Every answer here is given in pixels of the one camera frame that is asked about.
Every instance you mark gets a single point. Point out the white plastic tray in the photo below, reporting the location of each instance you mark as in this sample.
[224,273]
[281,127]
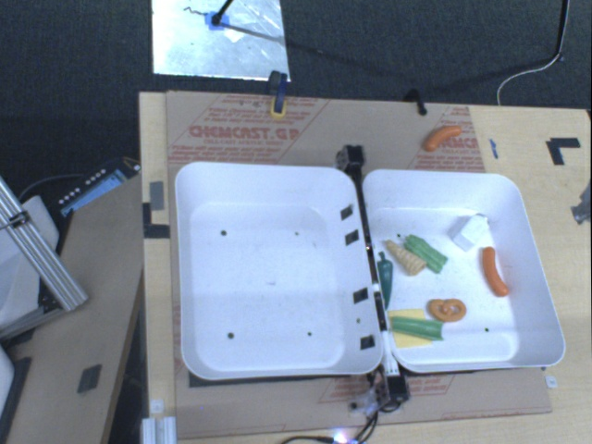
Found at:
[268,275]
[509,331]

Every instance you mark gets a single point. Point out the thin black and white rod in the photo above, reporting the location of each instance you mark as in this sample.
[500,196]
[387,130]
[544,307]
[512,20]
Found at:
[368,248]

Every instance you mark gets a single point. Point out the brown cardboard board red print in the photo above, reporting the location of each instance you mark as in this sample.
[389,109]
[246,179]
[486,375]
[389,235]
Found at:
[296,123]

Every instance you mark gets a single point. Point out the dark green pepper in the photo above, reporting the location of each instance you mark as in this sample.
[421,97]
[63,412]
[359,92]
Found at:
[385,278]

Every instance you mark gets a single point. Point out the beige cone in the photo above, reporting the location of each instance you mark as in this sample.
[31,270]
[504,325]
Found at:
[407,258]

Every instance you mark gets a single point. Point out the green beans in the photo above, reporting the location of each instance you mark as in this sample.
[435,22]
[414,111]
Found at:
[426,252]
[416,327]

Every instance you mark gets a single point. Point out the orange sausage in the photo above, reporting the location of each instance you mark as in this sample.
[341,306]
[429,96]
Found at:
[443,138]
[494,272]

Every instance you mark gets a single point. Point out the yellow cheese slice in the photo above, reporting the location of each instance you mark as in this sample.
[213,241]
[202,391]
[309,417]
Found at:
[407,339]

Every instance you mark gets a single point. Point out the white carton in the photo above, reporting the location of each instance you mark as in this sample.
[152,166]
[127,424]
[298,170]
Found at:
[468,232]

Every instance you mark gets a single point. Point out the orange pretzel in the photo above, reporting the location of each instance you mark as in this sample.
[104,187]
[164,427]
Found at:
[447,310]

